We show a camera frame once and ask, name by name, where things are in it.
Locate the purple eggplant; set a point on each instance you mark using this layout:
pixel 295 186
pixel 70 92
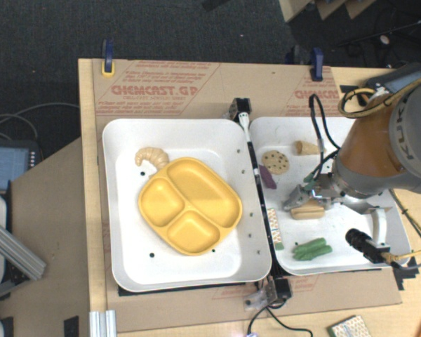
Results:
pixel 267 177

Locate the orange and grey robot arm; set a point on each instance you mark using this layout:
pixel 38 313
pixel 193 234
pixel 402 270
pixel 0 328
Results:
pixel 370 146

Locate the white plastic tray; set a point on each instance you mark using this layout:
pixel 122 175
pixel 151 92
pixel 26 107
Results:
pixel 133 258
pixel 340 230

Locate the tan hot dog bun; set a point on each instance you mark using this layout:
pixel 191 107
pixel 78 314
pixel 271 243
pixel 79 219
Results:
pixel 307 213

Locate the white patterned packet green edge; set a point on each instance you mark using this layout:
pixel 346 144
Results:
pixel 349 328

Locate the beige croissant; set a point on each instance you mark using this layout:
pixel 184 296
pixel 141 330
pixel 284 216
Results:
pixel 151 154

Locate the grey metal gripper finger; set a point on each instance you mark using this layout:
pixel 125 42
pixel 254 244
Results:
pixel 325 203
pixel 297 197

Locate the green beans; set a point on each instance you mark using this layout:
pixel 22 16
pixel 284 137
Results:
pixel 312 249

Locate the black cylinder on white bracket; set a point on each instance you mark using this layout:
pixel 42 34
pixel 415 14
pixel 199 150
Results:
pixel 366 244

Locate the brown cardboard board red print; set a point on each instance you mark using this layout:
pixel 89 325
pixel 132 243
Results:
pixel 182 83

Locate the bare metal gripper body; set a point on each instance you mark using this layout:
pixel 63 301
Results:
pixel 325 185

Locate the tan cone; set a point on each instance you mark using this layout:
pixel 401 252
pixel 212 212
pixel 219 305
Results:
pixel 305 148

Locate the thin black and white rod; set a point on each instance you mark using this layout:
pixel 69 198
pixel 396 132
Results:
pixel 254 160

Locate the yellow divided plate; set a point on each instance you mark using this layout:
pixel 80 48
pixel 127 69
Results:
pixel 193 202

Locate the tan chocolate chip biscuit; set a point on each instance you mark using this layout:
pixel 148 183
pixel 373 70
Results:
pixel 275 162

